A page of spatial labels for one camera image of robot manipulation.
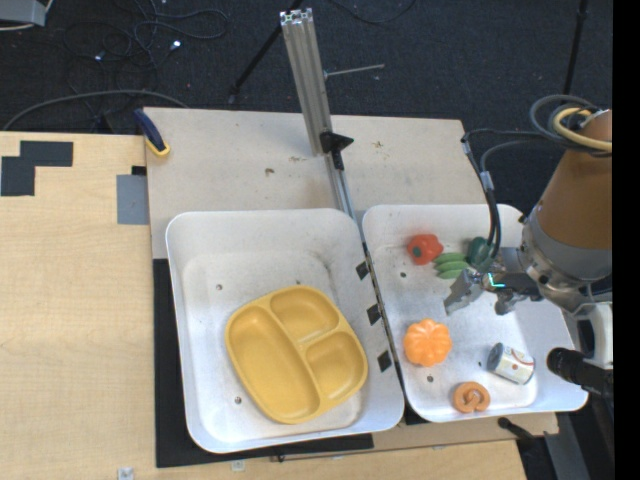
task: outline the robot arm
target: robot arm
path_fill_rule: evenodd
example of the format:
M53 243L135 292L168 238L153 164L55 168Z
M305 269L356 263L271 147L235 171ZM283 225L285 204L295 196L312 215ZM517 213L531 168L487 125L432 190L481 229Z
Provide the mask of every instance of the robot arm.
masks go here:
M581 123L574 131L565 123L575 116ZM525 219L520 246L471 259L475 270L456 279L445 309L460 310L488 291L496 294L497 314L526 298L547 299L570 317L589 320L593 354L555 349L547 366L587 391L613 396L612 112L568 107L550 121L556 136L577 146L563 154Z

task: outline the box cutter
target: box cutter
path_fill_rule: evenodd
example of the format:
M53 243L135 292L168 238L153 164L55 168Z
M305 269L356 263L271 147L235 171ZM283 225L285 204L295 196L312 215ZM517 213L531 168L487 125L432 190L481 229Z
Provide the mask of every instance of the box cutter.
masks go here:
M147 116L142 109L138 108L133 111L133 118L142 131L149 149L151 149L151 151L153 151L157 156L165 156L169 154L169 151L171 151L169 144L162 139L160 132L151 119L149 119L149 116Z

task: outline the soda can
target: soda can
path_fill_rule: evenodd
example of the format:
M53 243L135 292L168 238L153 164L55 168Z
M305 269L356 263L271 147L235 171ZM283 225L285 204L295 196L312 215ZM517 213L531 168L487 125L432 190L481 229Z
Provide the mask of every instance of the soda can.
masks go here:
M503 343L496 343L487 358L487 369L516 384L526 384L533 376L533 357Z

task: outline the red pepper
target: red pepper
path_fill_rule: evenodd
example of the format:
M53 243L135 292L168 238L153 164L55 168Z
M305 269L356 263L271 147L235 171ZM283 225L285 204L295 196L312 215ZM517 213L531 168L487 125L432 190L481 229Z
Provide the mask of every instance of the red pepper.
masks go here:
M407 252L413 258L416 265L426 265L431 260L439 256L444 250L444 246L436 235L416 235L407 245Z

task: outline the yellow cable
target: yellow cable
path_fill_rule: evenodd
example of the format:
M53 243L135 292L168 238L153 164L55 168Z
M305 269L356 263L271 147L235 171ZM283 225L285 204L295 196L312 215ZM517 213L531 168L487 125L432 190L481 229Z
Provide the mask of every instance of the yellow cable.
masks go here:
M566 108L561 110L556 114L553 118L553 129L558 132L560 135L569 139L573 142L576 142L582 146L588 146L590 148L599 149L600 151L608 151L612 150L612 143L605 142L601 140L591 139L589 137L585 137L584 135L580 135L572 130L569 130L566 126L564 126L560 121L567 115L573 114L576 111L581 111L582 109L577 107Z

